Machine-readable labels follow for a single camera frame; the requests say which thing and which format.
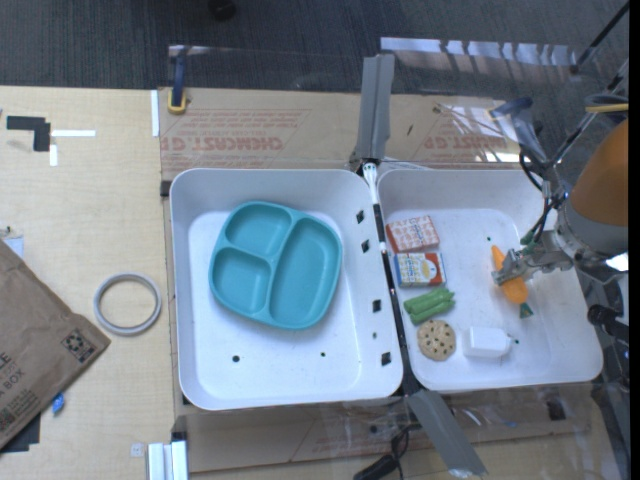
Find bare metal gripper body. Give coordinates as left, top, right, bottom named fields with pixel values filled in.
left=522, top=229, right=576, bottom=275

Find orange carrot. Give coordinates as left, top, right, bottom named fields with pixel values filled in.
left=490, top=244, right=536, bottom=320

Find white plastic bottle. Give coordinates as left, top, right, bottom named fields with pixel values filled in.
left=461, top=325, right=516, bottom=361

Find green beans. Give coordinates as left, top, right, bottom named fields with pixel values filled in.
left=402, top=286, right=457, bottom=326

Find white blue and yellow carton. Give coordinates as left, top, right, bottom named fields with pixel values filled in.
left=393, top=251, right=448, bottom=289

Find white plastic tray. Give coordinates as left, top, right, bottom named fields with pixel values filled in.
left=375, top=167, right=605, bottom=394
left=168, top=167, right=405, bottom=413

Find tan chocolate chip biscuit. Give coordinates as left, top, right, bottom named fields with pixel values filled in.
left=416, top=319, right=458, bottom=363

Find orange and white carton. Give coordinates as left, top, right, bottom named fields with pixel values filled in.
left=384, top=215, right=441, bottom=255

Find blue divided plate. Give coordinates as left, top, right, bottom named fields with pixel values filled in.
left=207, top=200, right=344, bottom=332

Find brown cardboard board red print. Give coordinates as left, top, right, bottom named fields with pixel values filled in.
left=157, top=86, right=594, bottom=474

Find white tape roll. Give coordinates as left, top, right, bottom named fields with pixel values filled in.
left=93, top=271, right=164, bottom=338

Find brown paper bag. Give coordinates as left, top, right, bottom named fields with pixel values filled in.
left=0, top=237, right=112, bottom=452

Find black cylinder on white bracket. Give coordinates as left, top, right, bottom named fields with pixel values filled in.
left=585, top=266, right=630, bottom=342

